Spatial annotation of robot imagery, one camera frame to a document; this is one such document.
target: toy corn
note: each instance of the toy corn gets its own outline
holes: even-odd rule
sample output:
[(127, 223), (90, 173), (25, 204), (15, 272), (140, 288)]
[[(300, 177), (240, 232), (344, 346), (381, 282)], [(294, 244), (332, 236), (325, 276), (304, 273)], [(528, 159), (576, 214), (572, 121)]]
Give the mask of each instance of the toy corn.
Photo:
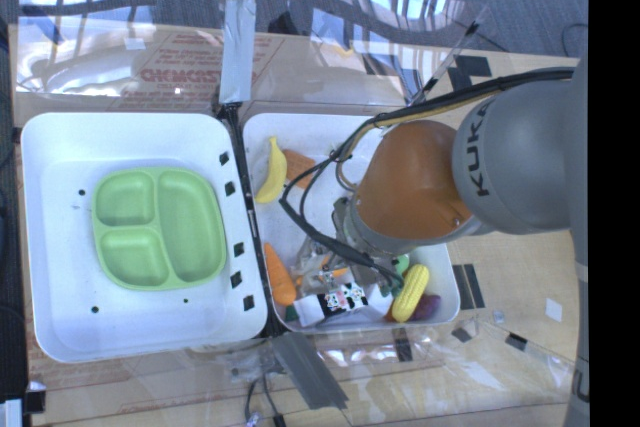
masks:
[(409, 267), (404, 277), (404, 287), (393, 301), (391, 315), (396, 322), (406, 322), (413, 314), (418, 301), (424, 294), (429, 282), (429, 269), (426, 265), (416, 263)]

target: plastic container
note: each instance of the plastic container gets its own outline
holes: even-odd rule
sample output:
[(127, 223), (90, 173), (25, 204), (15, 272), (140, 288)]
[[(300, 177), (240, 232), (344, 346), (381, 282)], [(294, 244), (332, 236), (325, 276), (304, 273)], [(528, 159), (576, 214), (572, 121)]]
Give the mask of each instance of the plastic container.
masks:
[(96, 250), (109, 278), (137, 290), (195, 286), (226, 261), (222, 215), (202, 176), (177, 167), (116, 171), (92, 200)]
[[(222, 123), (203, 114), (47, 113), (25, 125), (21, 148), (34, 329), (47, 355), (91, 361), (240, 342), (260, 333), (266, 297)], [(95, 244), (92, 199), (105, 177), (136, 168), (180, 168), (210, 184), (225, 234), (226, 259), (217, 275), (200, 282), (210, 271), (203, 266), (191, 275), (193, 286), (165, 289), (157, 279), (156, 290), (120, 286), (107, 275)], [(148, 198), (156, 190), (156, 179), (136, 180), (133, 190), (119, 192)], [(194, 193), (193, 187), (185, 192)], [(153, 224), (156, 215), (147, 204), (130, 228), (139, 230), (138, 221)], [(129, 229), (112, 228), (107, 235)], [(138, 231), (136, 243), (159, 251), (151, 233), (145, 238)], [(179, 266), (172, 272), (189, 277)]]
[[(324, 160), (331, 150), (337, 148), (363, 121), (366, 116), (262, 113), (248, 119), (244, 127), (245, 152), (254, 187), (254, 193), (267, 175), (269, 142), (276, 136), (281, 149), (291, 149), (312, 158), (316, 163)], [(381, 141), (382, 130), (368, 132), (359, 142), (354, 155), (344, 165), (344, 172), (352, 182), (364, 175), (375, 148)], [(327, 169), (309, 190), (305, 203), (307, 220), (319, 231), (335, 237), (331, 220), (333, 203), (348, 193), (335, 180), (332, 169)], [(289, 202), (297, 208), (302, 189), (294, 187)], [(297, 253), (305, 243), (305, 234), (287, 216), (277, 201), (256, 204), (256, 221), (263, 242), (269, 242), (287, 268), (296, 264)], [(423, 246), (412, 251), (409, 263), (422, 263), (429, 268), (430, 279), (426, 293), (441, 297), (434, 315), (424, 321), (413, 321), (411, 325), (436, 325), (451, 322), (460, 310), (460, 293), (453, 273), (449, 252), (445, 244)], [(378, 318), (372, 320), (365, 310), (339, 315), (327, 322), (301, 327), (299, 322), (286, 320), (286, 308), (274, 301), (280, 321), (292, 331), (325, 333), (330, 331), (353, 331), (393, 329), (400, 324)]]

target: table surface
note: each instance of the table surface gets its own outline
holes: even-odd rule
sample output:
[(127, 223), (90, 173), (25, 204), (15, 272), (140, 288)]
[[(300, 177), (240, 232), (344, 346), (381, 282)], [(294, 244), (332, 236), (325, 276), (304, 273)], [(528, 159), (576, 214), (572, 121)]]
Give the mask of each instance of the table surface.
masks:
[[(12, 29), (17, 37), (19, 28)], [(269, 100), (269, 95), (277, 98), (279, 87), (286, 90), (291, 86), (287, 81), (295, 80), (291, 75), (282, 75), (283, 67), (278, 68), (277, 61), (290, 63), (294, 48), (316, 51), (318, 41), (291, 36), (278, 40), (279, 36), (258, 35), (262, 37), (271, 39), (263, 47), (268, 59), (258, 94)], [(144, 36), (130, 43), (140, 41), (144, 41)], [(325, 64), (327, 56), (342, 59), (342, 65), (352, 58), (362, 62), (364, 50), (357, 43), (348, 49), (335, 43), (321, 43), (328, 51), (323, 54)], [(292, 48), (289, 53), (283, 51), (287, 45)], [(276, 47), (277, 51), (269, 53), (269, 49)], [(412, 58), (419, 55), (423, 64), (428, 54), (428, 59), (436, 63), (430, 68), (433, 71), (450, 52), (451, 49), (441, 47), (399, 44), (393, 54), (410, 53)], [(18, 58), (16, 70), (22, 61), (26, 62), (25, 55)], [(493, 77), (577, 63), (573, 58), (482, 50), (464, 50), (461, 55), (480, 59)], [(337, 66), (325, 66), (324, 70), (327, 68), (333, 72)], [(397, 74), (391, 78), (371, 73), (349, 77), (362, 80), (366, 89), (366, 81), (372, 75), (386, 81), (385, 92), (397, 92), (399, 84), (402, 85)], [(450, 91), (455, 77), (453, 73), (444, 74), (430, 95)], [(467, 79), (474, 83), (484, 78), (467, 74)], [(23, 102), (22, 113), (26, 117), (55, 110), (54, 104), (39, 104), (41, 97), (36, 96)], [(356, 106), (356, 110), (360, 113), (390, 110), (402, 101), (402, 95), (386, 96), (387, 105), (368, 103)], [(312, 102), (311, 108), (326, 107), (323, 102)], [(294, 103), (304, 110), (304, 100)], [(266, 102), (262, 108), (286, 111), (286, 105)], [(471, 105), (445, 112), (435, 119), (456, 126), (470, 108)], [(20, 164), (19, 146), (16, 154)], [(20, 165), (17, 181), (22, 200)], [(23, 204), (21, 216), (29, 375), (47, 390), (46, 410), (32, 416), (34, 426), (245, 425), (245, 404), (258, 362), (260, 357), (272, 357), (268, 341), (73, 365), (47, 357), (33, 332)], [(348, 396), (347, 408), (309, 410), (289, 376), (271, 374), (269, 395), (261, 385), (256, 386), (251, 410), (271, 416), (273, 410), (268, 400), (271, 398), (287, 425), (292, 426), (417, 426), (425, 425), (427, 418), (433, 426), (560, 424), (569, 397), (578, 334), (578, 292), (569, 232), (527, 236), (491, 233), (462, 238), (447, 247), (453, 266), (466, 280), (477, 281), (476, 290), (481, 295), (463, 304), (452, 322), (404, 327), (400, 331), (311, 336), (312, 344)], [(269, 424), (269, 420), (264, 421), (264, 425)]]

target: banana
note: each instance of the banana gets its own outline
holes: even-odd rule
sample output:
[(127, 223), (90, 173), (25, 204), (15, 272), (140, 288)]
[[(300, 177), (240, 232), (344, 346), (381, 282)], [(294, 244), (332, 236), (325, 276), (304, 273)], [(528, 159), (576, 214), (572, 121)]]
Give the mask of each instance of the banana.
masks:
[(255, 195), (258, 203), (269, 203), (280, 196), (287, 179), (287, 159), (278, 146), (275, 136), (269, 138), (269, 170), (267, 179)]

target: clear plastic sheet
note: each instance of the clear plastic sheet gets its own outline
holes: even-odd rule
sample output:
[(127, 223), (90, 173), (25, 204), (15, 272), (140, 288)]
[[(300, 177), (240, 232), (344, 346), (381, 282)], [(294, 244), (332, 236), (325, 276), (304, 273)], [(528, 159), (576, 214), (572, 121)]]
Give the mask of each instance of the clear plastic sheet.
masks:
[[(159, 1), (21, 0), (22, 16), (10, 27), (16, 125), (51, 111), (211, 113), (224, 2), (212, 3), (215, 27), (192, 28), (156, 23)], [(569, 63), (472, 49), (470, 29), (490, 26), (490, 15), (461, 1), (316, 0), (311, 9), (289, 8), (269, 33), (255, 34), (243, 121), (263, 111), (368, 114)], [(578, 300), (565, 232), (449, 244), (464, 296), (451, 322), (309, 335), (349, 397), (341, 411), (310, 410), (269, 339), (73, 365), (48, 358), (33, 333), (23, 251), (29, 374), (47, 394), (34, 426), (243, 426), (247, 404), (255, 425), (270, 425), (277, 409), (291, 425), (454, 426), (477, 418), (525, 426), (541, 410), (560, 424), (569, 398)]]

